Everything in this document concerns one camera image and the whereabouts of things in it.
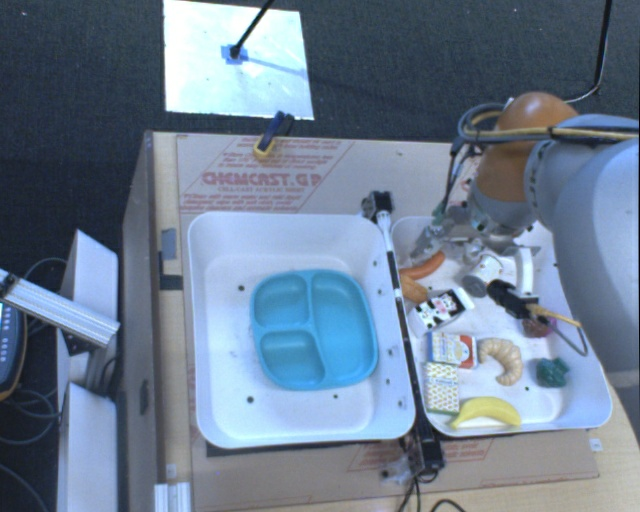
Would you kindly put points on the yellow banana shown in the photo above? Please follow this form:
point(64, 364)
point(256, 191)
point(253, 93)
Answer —
point(487, 411)

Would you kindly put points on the black and white carton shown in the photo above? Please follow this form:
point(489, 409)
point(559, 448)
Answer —
point(442, 308)

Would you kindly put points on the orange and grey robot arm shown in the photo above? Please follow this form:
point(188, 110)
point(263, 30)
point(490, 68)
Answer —
point(575, 200)

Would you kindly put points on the purple grapes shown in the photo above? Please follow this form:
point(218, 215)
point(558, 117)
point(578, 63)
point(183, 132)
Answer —
point(535, 328)

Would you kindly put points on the white and red carton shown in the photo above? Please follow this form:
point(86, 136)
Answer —
point(450, 349)

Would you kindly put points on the white can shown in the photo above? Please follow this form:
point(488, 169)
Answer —
point(484, 272)

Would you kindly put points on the orange sausage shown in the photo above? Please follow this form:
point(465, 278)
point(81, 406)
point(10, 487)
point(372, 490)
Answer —
point(425, 267)

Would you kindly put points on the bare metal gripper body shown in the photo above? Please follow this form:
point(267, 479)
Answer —
point(470, 240)

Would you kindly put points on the yellow patterned carton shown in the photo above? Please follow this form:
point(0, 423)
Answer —
point(441, 387)

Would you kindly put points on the beige croissant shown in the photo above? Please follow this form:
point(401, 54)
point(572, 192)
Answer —
point(507, 357)

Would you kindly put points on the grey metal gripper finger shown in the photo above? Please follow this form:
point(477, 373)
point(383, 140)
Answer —
point(423, 244)
point(443, 247)

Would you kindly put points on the white plastic tray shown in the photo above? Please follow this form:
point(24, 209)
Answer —
point(500, 400)
point(225, 300)

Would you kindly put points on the brown cardboard board red print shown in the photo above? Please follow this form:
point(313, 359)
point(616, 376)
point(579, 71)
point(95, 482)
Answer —
point(300, 170)

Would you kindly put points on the thin black and white rod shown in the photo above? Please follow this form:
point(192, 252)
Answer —
point(404, 330)

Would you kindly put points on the blue divided plate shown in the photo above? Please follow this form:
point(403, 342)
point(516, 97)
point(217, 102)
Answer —
point(310, 330)

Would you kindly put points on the green broccoli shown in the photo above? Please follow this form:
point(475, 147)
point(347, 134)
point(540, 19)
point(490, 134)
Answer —
point(551, 372)

